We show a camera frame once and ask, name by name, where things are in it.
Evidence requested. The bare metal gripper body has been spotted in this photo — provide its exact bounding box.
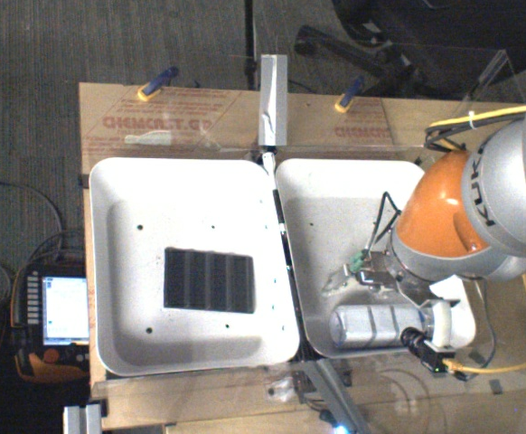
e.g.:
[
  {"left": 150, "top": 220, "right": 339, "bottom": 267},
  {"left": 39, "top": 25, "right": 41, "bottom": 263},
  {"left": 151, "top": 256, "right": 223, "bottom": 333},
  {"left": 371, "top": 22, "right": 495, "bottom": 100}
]
[{"left": 356, "top": 250, "right": 430, "bottom": 298}]

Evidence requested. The clear plastic bottle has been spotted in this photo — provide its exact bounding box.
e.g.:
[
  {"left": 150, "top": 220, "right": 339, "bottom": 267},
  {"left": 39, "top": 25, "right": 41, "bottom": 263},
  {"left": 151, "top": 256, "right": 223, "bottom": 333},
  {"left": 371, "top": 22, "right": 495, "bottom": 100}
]
[{"left": 328, "top": 304, "right": 428, "bottom": 350}]

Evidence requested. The white plastic tray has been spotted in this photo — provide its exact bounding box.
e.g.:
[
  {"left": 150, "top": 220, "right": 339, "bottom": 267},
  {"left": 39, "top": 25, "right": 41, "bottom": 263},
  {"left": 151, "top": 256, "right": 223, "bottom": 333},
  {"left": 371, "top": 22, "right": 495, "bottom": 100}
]
[
  {"left": 88, "top": 156, "right": 301, "bottom": 377},
  {"left": 275, "top": 157, "right": 477, "bottom": 360}
]

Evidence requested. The black ribbed rectangular pad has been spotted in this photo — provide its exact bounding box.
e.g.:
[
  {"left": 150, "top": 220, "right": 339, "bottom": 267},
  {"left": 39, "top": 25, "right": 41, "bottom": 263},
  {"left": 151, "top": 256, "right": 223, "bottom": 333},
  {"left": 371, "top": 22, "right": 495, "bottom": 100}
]
[{"left": 163, "top": 247, "right": 257, "bottom": 315}]

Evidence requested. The brown cardboard board red print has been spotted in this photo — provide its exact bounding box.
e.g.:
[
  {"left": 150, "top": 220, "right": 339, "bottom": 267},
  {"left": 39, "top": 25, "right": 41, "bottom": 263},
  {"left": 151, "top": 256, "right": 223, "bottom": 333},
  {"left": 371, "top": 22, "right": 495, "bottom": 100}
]
[{"left": 78, "top": 81, "right": 526, "bottom": 431}]

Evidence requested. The black cylinder on white bracket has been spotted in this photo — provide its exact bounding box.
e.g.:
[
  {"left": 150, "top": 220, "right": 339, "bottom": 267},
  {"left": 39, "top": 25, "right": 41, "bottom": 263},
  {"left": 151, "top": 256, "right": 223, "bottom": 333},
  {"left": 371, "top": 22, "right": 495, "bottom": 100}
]
[{"left": 399, "top": 298, "right": 454, "bottom": 375}]

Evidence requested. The black block with thin wires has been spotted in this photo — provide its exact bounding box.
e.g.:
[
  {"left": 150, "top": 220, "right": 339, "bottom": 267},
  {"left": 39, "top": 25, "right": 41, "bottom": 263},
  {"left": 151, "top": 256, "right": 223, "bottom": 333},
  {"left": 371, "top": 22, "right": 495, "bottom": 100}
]
[{"left": 291, "top": 370, "right": 317, "bottom": 401}]

